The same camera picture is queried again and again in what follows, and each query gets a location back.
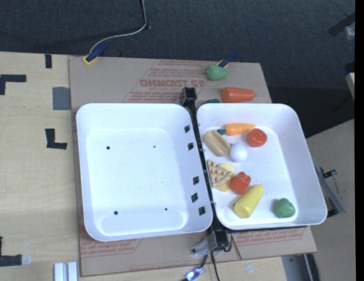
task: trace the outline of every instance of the orange carrot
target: orange carrot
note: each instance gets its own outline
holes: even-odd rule
[[[252,101],[254,97],[256,97],[256,93],[253,90],[236,87],[225,87],[221,93],[221,99],[224,103]]]
[[[232,123],[227,124],[224,128],[226,130],[226,135],[235,135],[244,133],[245,131],[255,127],[255,124],[250,123]]]

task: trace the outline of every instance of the dark background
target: dark background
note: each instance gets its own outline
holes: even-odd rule
[[[144,1],[150,29],[109,41],[105,56],[218,61],[237,50],[236,61],[261,64],[306,137],[354,118],[355,0]],[[143,22],[139,0],[0,0],[0,51],[86,55]]]

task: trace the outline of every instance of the white cable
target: white cable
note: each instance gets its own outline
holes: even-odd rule
[[[144,25],[142,26],[142,28],[134,31],[134,32],[131,32],[131,33],[124,33],[124,34],[121,34],[121,35],[114,35],[114,36],[109,36],[105,39],[102,39],[100,41],[98,41],[96,44],[93,45],[93,47],[90,49],[89,53],[92,53],[93,49],[96,48],[100,43],[104,42],[105,40],[110,40],[110,39],[115,39],[117,37],[123,37],[123,36],[130,36],[130,35],[135,35],[139,32],[141,32],[146,26],[147,26],[147,16],[146,16],[146,13],[145,13],[145,5],[144,5],[144,0],[141,0],[141,6],[142,6],[142,12],[143,12],[143,15],[144,15]]]

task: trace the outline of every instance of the tray with toy food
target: tray with toy food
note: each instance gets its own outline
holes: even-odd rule
[[[201,232],[215,216],[233,231],[326,217],[286,105],[211,103],[191,116],[177,104],[86,104],[76,122],[84,225],[96,240]]]

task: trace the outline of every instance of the white tray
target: white tray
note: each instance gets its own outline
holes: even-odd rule
[[[229,155],[217,157],[203,143],[205,159],[230,163],[235,172],[251,177],[250,186],[263,184],[264,195],[249,218],[240,218],[233,211],[240,197],[233,191],[212,189],[217,218],[234,230],[296,227],[320,224],[326,219],[326,204],[312,163],[311,155],[297,114],[282,104],[205,104],[197,113],[201,138],[210,130],[223,129],[229,123],[253,123],[268,136],[262,147],[252,148],[246,133],[223,137],[232,143],[244,144],[245,161],[235,163]],[[289,199],[296,208],[291,218],[278,218],[273,209],[280,198]]]
[[[99,241],[199,232],[213,214],[188,111],[87,104],[77,112],[84,224]]]

